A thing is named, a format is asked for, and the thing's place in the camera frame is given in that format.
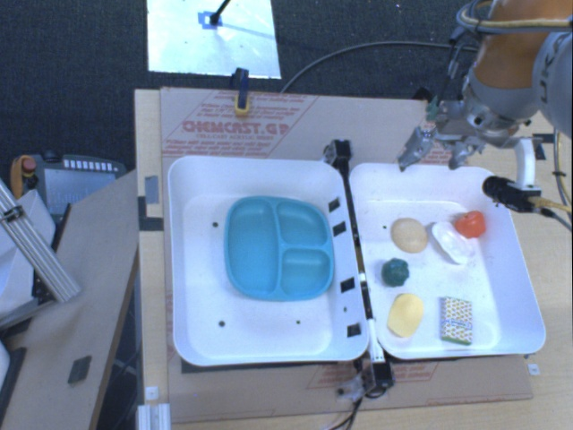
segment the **toy tomato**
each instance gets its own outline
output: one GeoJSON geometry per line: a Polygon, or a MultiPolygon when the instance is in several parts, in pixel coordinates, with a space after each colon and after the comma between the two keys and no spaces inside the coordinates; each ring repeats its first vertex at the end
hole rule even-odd
{"type": "Polygon", "coordinates": [[[485,219],[480,211],[469,211],[454,223],[454,227],[464,237],[479,237],[485,232],[485,219]]]}

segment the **black rod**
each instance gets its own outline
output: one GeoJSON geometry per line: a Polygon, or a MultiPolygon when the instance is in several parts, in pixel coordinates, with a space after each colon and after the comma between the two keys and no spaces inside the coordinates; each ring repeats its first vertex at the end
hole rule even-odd
{"type": "Polygon", "coordinates": [[[221,17],[221,13],[223,13],[223,10],[225,9],[225,7],[229,4],[231,0],[225,0],[221,6],[218,8],[218,10],[216,12],[214,12],[210,17],[209,17],[209,23],[211,25],[217,25],[218,24],[218,20],[221,17]]]}

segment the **blue plate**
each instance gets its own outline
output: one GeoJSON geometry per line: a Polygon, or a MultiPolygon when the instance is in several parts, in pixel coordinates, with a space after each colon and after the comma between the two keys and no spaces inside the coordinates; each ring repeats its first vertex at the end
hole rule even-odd
{"type": "Polygon", "coordinates": [[[225,262],[233,285],[249,297],[317,297],[330,286],[334,273],[329,223],[307,202],[243,198],[227,214],[225,262]]]}

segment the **patterned sponge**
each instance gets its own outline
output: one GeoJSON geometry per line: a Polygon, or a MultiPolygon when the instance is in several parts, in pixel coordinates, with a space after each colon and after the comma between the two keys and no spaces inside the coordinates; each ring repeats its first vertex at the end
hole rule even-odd
{"type": "Polygon", "coordinates": [[[472,303],[454,297],[440,298],[440,335],[443,340],[472,343],[472,303]]]}

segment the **yellow potato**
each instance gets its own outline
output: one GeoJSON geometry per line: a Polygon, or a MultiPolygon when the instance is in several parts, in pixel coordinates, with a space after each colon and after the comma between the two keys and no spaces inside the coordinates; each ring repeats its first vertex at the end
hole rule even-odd
{"type": "Polygon", "coordinates": [[[388,314],[388,328],[400,338],[409,338],[423,317],[423,301],[411,293],[398,295],[388,314]]]}
{"type": "Polygon", "coordinates": [[[428,245],[428,233],[417,219],[397,219],[390,236],[400,250],[410,254],[422,252],[428,245]]]}

